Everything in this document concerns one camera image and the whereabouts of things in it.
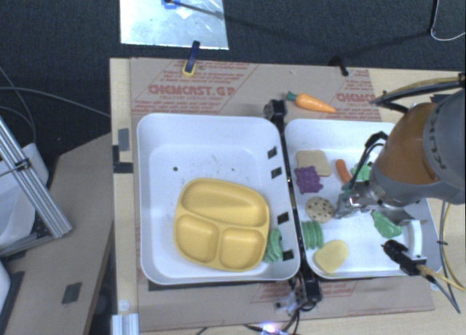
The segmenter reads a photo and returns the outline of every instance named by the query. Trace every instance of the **metal plate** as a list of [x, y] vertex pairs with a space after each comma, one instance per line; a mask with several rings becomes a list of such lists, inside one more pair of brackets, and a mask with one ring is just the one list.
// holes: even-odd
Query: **metal plate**
[[120, 0], [123, 44], [227, 50], [222, 0]]

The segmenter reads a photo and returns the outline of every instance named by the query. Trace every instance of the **black fabric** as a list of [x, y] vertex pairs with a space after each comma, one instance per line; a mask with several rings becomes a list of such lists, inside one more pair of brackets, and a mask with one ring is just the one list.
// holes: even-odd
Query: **black fabric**
[[[201, 50], [208, 60], [345, 66], [465, 69], [465, 38], [427, 34], [433, 0], [224, 0], [230, 50]], [[441, 0], [437, 35], [465, 30], [465, 0]], [[186, 49], [119, 43], [119, 0], [1, 0], [0, 65], [18, 87], [52, 92], [109, 112], [112, 57], [187, 58]], [[0, 77], [0, 86], [7, 83]], [[26, 95], [48, 164], [110, 131], [109, 119]], [[0, 106], [23, 111], [10, 92]], [[0, 114], [21, 143], [26, 124]]]

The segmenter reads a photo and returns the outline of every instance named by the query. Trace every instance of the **yellow plate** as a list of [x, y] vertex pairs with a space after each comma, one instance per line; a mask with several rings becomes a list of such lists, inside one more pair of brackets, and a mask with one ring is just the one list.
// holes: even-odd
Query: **yellow plate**
[[255, 190], [212, 178], [181, 190], [173, 234], [185, 259], [244, 272], [261, 262], [268, 233], [269, 206]]

